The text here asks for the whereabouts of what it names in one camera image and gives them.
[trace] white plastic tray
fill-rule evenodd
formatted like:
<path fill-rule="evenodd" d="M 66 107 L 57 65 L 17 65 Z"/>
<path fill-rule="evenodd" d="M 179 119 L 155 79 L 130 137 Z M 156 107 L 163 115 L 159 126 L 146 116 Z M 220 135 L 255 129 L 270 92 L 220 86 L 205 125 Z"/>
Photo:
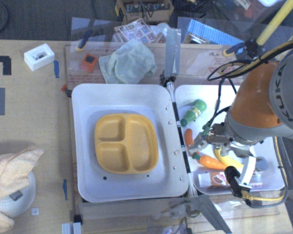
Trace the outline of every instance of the white plastic tray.
<path fill-rule="evenodd" d="M 89 202 L 175 197 L 188 179 L 169 92 L 159 85 L 81 84 L 73 89 L 78 190 Z M 159 159 L 148 173 L 120 175 L 100 167 L 95 155 L 97 120 L 112 113 L 149 118 L 157 133 Z"/>
<path fill-rule="evenodd" d="M 189 123 L 186 127 L 182 128 L 184 133 L 187 128 L 191 128 L 193 131 L 193 138 L 195 138 L 199 132 L 202 131 L 202 127 L 210 118 L 212 117 L 215 110 L 215 101 L 218 96 L 218 86 L 217 85 L 181 85 L 176 88 L 175 97 L 176 104 L 179 112 L 179 117 L 185 115 L 186 111 L 191 107 L 190 104 L 196 99 L 202 99 L 207 104 L 207 109 L 203 112 L 196 121 Z M 221 104 L 220 108 L 230 106 L 233 102 L 235 94 L 231 86 L 223 85 L 221 90 Z M 225 113 L 220 114 L 215 118 L 214 123 L 221 123 L 224 121 Z M 267 138 L 262 144 L 257 144 L 251 147 L 251 150 L 256 156 L 264 157 L 268 162 L 268 169 L 260 174 L 257 178 L 252 178 L 251 182 L 262 182 L 262 188 L 252 188 L 252 191 L 272 191 L 280 190 L 284 187 L 284 180 L 282 178 L 280 170 L 277 168 L 278 163 L 275 156 L 273 139 Z M 203 151 L 202 154 L 206 154 L 215 157 L 212 146 L 209 145 Z M 242 162 L 240 159 L 234 155 L 232 151 L 229 152 L 229 156 L 238 161 Z M 195 159 L 192 159 L 188 154 L 188 160 L 193 174 L 194 185 L 202 193 L 212 195 L 212 194 L 230 194 L 229 188 L 221 189 L 206 189 L 201 187 L 198 180 L 198 175 L 205 172 L 211 172 L 212 169 L 206 168 L 200 165 Z"/>

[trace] dark floor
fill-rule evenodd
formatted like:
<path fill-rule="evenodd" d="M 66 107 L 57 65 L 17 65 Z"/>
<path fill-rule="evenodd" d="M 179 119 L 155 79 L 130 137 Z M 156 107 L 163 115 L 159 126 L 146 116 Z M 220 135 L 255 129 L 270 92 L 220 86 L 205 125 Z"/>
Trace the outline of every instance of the dark floor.
<path fill-rule="evenodd" d="M 0 39 L 71 40 L 72 18 L 116 21 L 116 0 L 0 0 Z M 170 26 L 177 26 L 178 16 L 227 20 L 213 4 L 199 13 L 175 10 Z M 273 15 L 265 19 L 268 23 Z M 281 23 L 293 27 L 293 10 Z M 293 140 L 284 139 L 293 170 Z M 293 223 L 293 200 L 286 202 Z"/>

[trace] gray cloth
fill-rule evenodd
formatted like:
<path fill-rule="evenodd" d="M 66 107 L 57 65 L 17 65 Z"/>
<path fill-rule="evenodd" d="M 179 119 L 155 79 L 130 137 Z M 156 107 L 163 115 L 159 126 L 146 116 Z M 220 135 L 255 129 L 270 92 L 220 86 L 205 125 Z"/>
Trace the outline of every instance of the gray cloth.
<path fill-rule="evenodd" d="M 145 75 L 156 72 L 155 58 L 141 41 L 132 39 L 98 63 L 106 83 L 138 84 Z"/>

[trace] yellow handle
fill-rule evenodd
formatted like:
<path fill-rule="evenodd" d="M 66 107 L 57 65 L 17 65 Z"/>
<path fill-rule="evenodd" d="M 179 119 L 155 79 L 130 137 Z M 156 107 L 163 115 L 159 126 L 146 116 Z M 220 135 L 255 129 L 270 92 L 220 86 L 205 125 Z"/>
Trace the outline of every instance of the yellow handle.
<path fill-rule="evenodd" d="M 232 159 L 228 155 L 222 157 L 220 152 L 221 152 L 221 148 L 214 149 L 214 153 L 215 153 L 215 156 L 217 157 L 217 159 L 220 160 L 226 166 L 234 166 L 236 169 L 244 167 L 244 165 L 242 163 L 236 161 L 235 159 Z"/>
<path fill-rule="evenodd" d="M 257 38 L 256 43 L 260 46 L 265 44 L 265 42 L 269 39 L 269 37 L 273 34 L 273 32 L 277 29 L 277 27 L 281 24 L 281 22 L 291 12 L 292 9 L 293 0 L 287 0 L 273 17 L 273 19 L 269 22 L 267 27 L 262 31 L 260 36 Z"/>

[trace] wooden table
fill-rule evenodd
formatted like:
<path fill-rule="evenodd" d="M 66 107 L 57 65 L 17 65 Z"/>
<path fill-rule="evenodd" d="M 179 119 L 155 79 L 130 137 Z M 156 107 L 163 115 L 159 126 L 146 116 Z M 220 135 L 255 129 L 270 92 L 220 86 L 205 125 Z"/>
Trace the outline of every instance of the wooden table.
<path fill-rule="evenodd" d="M 34 72 L 24 62 L 23 54 L 47 43 L 59 61 L 59 78 L 53 64 Z M 75 213 L 74 176 L 70 131 L 70 98 L 61 90 L 67 82 L 64 41 L 0 40 L 0 56 L 12 59 L 12 75 L 2 75 L 0 88 L 5 88 L 5 115 L 0 116 L 0 154 L 17 153 L 26 148 L 42 148 L 33 172 L 37 181 L 36 198 L 31 205 L 39 208 L 39 215 L 31 216 L 29 208 L 15 218 L 8 234 L 60 234 L 62 223 L 72 223 Z M 68 200 L 62 189 L 67 180 Z M 217 197 L 212 201 L 217 204 Z M 293 229 L 285 205 L 262 210 L 220 211 L 233 233 L 292 234 Z M 193 233 L 220 234 L 204 216 L 188 219 Z M 113 230 L 109 233 L 127 233 Z"/>

